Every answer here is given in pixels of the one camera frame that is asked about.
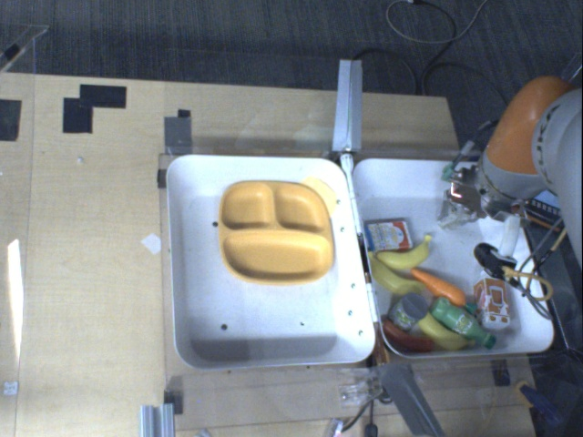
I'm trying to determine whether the orange carrot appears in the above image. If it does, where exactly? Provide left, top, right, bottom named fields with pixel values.
left=410, top=267, right=468, bottom=309

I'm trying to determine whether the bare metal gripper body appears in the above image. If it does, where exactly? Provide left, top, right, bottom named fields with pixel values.
left=447, top=162, right=492, bottom=219

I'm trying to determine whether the orange and white carton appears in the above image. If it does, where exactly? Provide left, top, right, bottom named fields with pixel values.
left=472, top=276, right=512, bottom=332

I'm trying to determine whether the orange divided plate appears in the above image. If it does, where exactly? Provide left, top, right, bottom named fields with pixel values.
left=218, top=179, right=336, bottom=287

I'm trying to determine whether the red sausage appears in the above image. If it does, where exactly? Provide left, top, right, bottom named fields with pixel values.
left=382, top=318, right=436, bottom=355

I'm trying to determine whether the red and blue printed carton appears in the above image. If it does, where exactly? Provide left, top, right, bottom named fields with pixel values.
left=363, top=218, right=415, bottom=253

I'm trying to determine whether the green bottle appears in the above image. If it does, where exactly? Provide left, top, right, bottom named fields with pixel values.
left=429, top=297, right=498, bottom=351

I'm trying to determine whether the white plastic tray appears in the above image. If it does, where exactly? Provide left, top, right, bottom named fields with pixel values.
left=165, top=154, right=377, bottom=371
left=352, top=158, right=557, bottom=361

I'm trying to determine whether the grey can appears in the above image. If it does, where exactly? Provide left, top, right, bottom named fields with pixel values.
left=387, top=292, right=431, bottom=332

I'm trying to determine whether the yellow banana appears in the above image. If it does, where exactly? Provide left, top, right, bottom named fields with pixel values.
left=417, top=311, right=476, bottom=352
left=374, top=234, right=435, bottom=271
left=367, top=251, right=427, bottom=297

